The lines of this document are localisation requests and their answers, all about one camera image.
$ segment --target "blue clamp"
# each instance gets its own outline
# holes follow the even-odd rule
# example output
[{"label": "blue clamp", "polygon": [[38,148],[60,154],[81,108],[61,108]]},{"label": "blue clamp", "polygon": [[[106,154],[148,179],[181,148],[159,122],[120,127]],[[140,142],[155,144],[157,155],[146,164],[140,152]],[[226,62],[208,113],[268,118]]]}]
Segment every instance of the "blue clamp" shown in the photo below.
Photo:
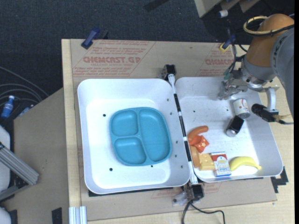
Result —
[{"label": "blue clamp", "polygon": [[220,45],[219,50],[221,52],[226,52],[229,45],[232,44],[233,42],[235,42],[235,35],[234,34],[232,34],[231,37],[226,42],[224,42]]},{"label": "blue clamp", "polygon": [[85,49],[90,48],[90,46],[93,44],[92,40],[96,39],[98,35],[100,34],[100,29],[95,27],[91,30],[86,40],[81,44],[82,47]]}]

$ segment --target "tray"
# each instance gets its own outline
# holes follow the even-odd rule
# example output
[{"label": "tray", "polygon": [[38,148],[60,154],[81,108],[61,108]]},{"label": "tray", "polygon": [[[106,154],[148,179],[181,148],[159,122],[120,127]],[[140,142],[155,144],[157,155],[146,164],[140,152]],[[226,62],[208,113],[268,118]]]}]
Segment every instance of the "tray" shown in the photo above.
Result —
[{"label": "tray", "polygon": [[167,123],[153,108],[117,111],[110,119],[110,136],[116,157],[129,166],[158,164],[171,154]]},{"label": "tray", "polygon": [[[84,179],[96,194],[179,187],[190,170],[170,84],[162,79],[87,79],[78,86]],[[172,152],[161,163],[128,166],[119,162],[110,138],[110,119],[119,110],[147,107],[167,123]]]},{"label": "tray", "polygon": [[186,133],[207,125],[209,130],[202,135],[209,145],[203,153],[225,152],[228,161],[237,156],[250,156],[262,168],[240,166],[230,176],[224,177],[215,177],[213,171],[194,168],[196,176],[204,182],[218,182],[279,175],[283,163],[268,122],[251,113],[235,137],[226,135],[226,127],[235,116],[234,100],[245,98],[250,110],[253,104],[262,102],[258,92],[252,90],[235,94],[228,100],[219,100],[217,95],[222,80],[222,77],[182,77],[177,80],[176,90]]}]

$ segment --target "metal can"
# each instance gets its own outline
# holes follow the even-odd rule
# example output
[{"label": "metal can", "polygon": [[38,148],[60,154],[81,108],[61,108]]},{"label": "metal can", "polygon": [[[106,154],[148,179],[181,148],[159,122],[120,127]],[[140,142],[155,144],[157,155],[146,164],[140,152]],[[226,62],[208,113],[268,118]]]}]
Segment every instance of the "metal can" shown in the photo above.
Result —
[{"label": "metal can", "polygon": [[230,122],[226,128],[226,134],[229,137],[235,137],[241,130],[243,123],[244,123],[244,120],[242,118],[240,118],[239,116],[235,115],[230,120]]},{"label": "metal can", "polygon": [[236,116],[239,116],[241,119],[246,119],[250,116],[250,111],[246,99],[236,99],[233,102],[233,106]]}]

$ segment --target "small box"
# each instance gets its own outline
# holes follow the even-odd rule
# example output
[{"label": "small box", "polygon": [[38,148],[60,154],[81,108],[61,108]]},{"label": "small box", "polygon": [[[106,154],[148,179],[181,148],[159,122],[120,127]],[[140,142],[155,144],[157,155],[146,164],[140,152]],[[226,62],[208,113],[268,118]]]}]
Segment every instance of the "small box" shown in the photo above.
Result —
[{"label": "small box", "polygon": [[232,174],[225,152],[211,153],[211,158],[214,161],[214,175],[216,177],[229,176]]}]

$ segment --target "toy sausage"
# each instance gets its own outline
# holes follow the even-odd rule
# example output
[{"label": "toy sausage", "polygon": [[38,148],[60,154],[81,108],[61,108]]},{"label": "toy sausage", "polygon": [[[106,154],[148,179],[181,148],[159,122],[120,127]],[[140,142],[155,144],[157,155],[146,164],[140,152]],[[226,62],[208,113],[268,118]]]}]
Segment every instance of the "toy sausage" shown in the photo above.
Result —
[{"label": "toy sausage", "polygon": [[207,132],[208,130],[209,130],[208,126],[199,126],[199,127],[192,129],[189,132],[189,134],[187,135],[188,142],[191,142],[195,138],[196,135],[198,135],[200,133]]}]

